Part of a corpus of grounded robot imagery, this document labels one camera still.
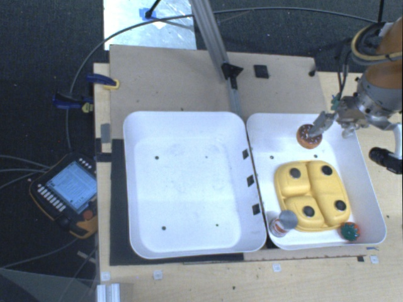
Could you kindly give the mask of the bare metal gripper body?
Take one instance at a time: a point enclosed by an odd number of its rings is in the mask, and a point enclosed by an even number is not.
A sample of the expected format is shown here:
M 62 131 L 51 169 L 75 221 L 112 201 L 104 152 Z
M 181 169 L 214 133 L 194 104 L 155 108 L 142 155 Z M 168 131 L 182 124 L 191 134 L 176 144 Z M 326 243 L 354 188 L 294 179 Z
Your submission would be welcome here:
M 389 121 L 393 111 L 385 109 L 369 97 L 345 96 L 336 110 L 336 122 L 344 130 L 358 130 L 370 125 L 380 130 L 392 130 L 394 124 Z

